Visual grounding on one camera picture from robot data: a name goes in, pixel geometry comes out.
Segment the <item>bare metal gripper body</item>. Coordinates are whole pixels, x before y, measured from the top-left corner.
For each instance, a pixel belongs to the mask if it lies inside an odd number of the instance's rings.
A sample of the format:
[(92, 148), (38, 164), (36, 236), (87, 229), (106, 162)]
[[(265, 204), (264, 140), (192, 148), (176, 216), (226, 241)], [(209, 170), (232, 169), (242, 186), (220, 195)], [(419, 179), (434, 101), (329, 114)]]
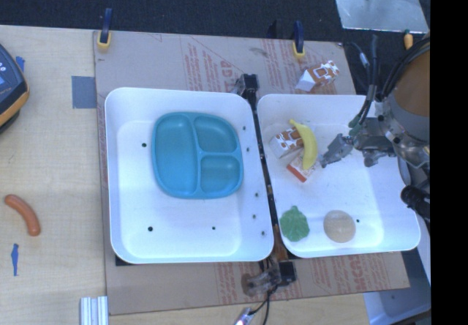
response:
[(386, 117), (367, 118), (353, 137), (353, 146), (389, 150), (414, 169), (430, 168), (430, 125), (427, 118), (398, 122)]

